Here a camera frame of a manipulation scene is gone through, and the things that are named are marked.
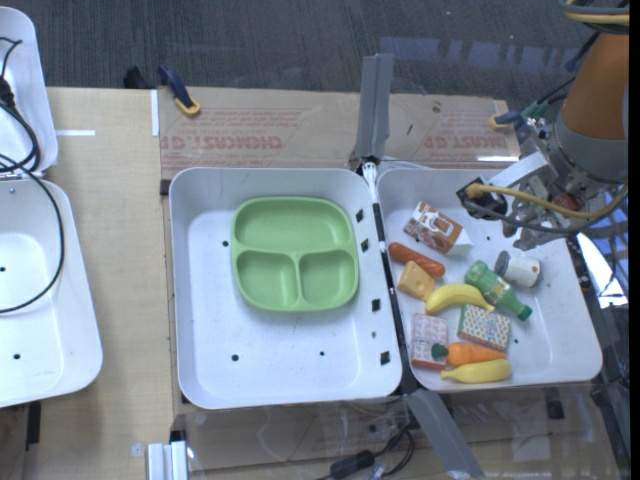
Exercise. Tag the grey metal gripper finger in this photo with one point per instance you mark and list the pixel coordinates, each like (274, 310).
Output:
(515, 220)
(537, 238)

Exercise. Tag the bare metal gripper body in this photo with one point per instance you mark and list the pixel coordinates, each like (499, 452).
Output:
(547, 170)

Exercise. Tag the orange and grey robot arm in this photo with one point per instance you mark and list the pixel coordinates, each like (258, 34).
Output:
(597, 93)

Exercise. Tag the white bottle with grey cap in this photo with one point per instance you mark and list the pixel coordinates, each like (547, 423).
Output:
(522, 270)

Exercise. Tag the red can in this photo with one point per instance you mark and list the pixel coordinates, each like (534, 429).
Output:
(566, 202)

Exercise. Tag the green bottle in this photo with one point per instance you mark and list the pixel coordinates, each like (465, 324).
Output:
(492, 285)

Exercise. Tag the orange and white carton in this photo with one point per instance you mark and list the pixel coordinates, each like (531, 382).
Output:
(435, 228)

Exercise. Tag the yellow banana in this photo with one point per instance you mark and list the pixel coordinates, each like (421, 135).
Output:
(457, 295)
(480, 372)

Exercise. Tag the orange and green patterned packet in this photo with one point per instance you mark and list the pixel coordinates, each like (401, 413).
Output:
(484, 327)

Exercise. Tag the orange sausage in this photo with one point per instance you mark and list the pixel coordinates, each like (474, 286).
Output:
(416, 259)

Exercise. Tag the yellow cheese wedge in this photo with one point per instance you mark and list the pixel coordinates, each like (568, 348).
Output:
(415, 282)

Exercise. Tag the orange carrot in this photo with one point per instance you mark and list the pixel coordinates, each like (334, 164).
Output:
(475, 354)

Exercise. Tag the thin black and white rod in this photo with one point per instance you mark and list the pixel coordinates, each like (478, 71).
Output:
(381, 233)

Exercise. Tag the orange and white packet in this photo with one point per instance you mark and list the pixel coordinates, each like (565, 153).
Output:
(426, 335)

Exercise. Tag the green divided plate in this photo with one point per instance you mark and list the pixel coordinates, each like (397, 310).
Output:
(295, 228)

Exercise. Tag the brown cardboard board red print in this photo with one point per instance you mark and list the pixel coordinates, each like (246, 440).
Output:
(300, 133)

